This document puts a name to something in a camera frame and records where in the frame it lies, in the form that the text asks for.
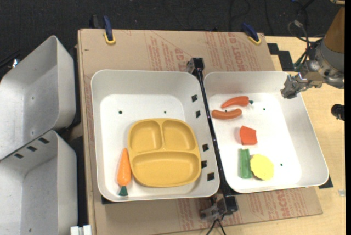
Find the orange carrot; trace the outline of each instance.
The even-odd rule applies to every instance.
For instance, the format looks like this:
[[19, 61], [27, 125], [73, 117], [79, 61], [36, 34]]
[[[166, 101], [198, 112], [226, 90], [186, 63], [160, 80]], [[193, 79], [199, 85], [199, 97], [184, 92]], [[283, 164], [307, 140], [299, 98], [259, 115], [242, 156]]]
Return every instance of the orange carrot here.
[[253, 101], [248, 100], [247, 96], [233, 97], [224, 102], [221, 108], [223, 109], [232, 105], [247, 106], [249, 103], [252, 104]]
[[132, 170], [129, 162], [128, 150], [127, 148], [123, 148], [117, 174], [117, 183], [121, 186], [119, 196], [128, 196], [127, 185], [131, 180]]
[[255, 145], [257, 143], [256, 130], [242, 126], [239, 134], [242, 145]]
[[241, 114], [242, 114], [241, 109], [235, 109], [233, 111], [228, 111], [228, 112], [219, 111], [219, 110], [212, 111], [212, 117], [220, 120], [233, 119], [233, 118], [239, 117]]

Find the white tray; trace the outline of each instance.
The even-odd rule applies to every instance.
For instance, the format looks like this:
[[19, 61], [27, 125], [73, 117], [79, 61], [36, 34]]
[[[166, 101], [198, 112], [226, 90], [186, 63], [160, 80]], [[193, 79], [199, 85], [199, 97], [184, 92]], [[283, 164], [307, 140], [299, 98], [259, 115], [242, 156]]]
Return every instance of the white tray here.
[[67, 235], [77, 225], [74, 150], [49, 131], [0, 162], [0, 234]]
[[73, 59], [55, 36], [46, 39], [0, 83], [0, 160], [76, 113]]
[[[285, 72], [213, 72], [204, 79], [210, 111], [222, 110], [221, 104], [235, 96], [254, 101], [228, 108], [242, 109], [240, 118], [212, 119], [226, 181], [239, 193], [317, 186], [329, 177], [301, 94], [284, 99], [280, 93], [286, 78]], [[257, 131], [255, 146], [241, 144], [243, 125]], [[266, 155], [274, 163], [274, 177], [268, 181], [241, 178], [240, 148], [249, 148], [250, 155]]]
[[[93, 76], [91, 85], [98, 186], [106, 199], [122, 202], [200, 198], [217, 192], [216, 156], [200, 84], [193, 75], [185, 72], [102, 70]], [[152, 188], [132, 180], [127, 186], [129, 196], [118, 196], [120, 188], [116, 172], [122, 149], [128, 144], [128, 131], [135, 122], [153, 118], [172, 118], [188, 123], [197, 138], [201, 161], [206, 161], [207, 166], [190, 184]], [[204, 151], [203, 146], [208, 146], [208, 149]]]

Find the wooden table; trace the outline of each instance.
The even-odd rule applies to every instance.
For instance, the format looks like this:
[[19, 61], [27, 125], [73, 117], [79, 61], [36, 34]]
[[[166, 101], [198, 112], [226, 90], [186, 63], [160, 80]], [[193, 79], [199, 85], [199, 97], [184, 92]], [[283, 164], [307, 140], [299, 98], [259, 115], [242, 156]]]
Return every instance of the wooden table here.
[[[279, 50], [289, 51], [293, 61], [303, 53], [305, 43], [293, 37], [266, 37], [267, 43], [277, 43]], [[281, 71], [278, 56], [272, 55], [274, 67]], [[83, 85], [82, 59], [78, 51], [78, 65], [80, 70], [80, 87]], [[285, 220], [250, 223], [245, 225], [226, 226], [225, 232], [230, 234], [346, 234], [346, 198], [345, 184], [345, 124], [331, 114], [334, 104], [344, 104], [344, 90], [323, 85], [320, 89], [309, 89], [302, 93], [305, 106], [313, 124], [315, 133], [320, 142], [326, 163], [329, 167], [332, 188], [319, 189], [316, 187], [323, 214], [316, 216], [298, 217]], [[83, 134], [87, 135], [87, 123], [84, 117], [87, 110], [84, 108], [84, 92], [82, 98]], [[95, 231], [94, 191], [91, 182], [92, 168], [90, 166], [89, 144], [84, 144], [86, 178], [87, 178], [87, 204], [88, 219]], [[189, 232], [170, 233], [173, 235], [199, 235], [206, 234], [208, 230], [194, 230]], [[212, 233], [222, 234], [220, 228]]]

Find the yellow toy slice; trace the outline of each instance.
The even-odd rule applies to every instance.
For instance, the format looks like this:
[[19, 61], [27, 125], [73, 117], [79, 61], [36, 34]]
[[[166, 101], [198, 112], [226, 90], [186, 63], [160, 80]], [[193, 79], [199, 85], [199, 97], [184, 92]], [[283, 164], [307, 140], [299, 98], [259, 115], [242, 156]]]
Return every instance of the yellow toy slice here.
[[250, 160], [251, 171], [261, 180], [270, 180], [274, 175], [274, 165], [266, 156], [254, 155]]

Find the blue clamp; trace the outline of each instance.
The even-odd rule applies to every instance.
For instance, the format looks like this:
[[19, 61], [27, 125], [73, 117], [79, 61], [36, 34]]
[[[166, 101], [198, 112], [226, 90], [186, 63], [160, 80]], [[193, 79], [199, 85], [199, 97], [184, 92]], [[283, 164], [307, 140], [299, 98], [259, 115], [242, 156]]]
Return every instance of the blue clamp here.
[[112, 33], [112, 26], [111, 22], [108, 16], [104, 15], [103, 16], [103, 21], [104, 21], [104, 27], [105, 27], [105, 40], [107, 44], [114, 44], [116, 43], [114, 34]]
[[241, 24], [241, 28], [246, 33], [246, 35], [248, 35], [248, 39], [251, 42], [253, 42], [254, 44], [261, 44], [261, 39], [258, 38], [256, 31], [250, 24], [244, 22]]

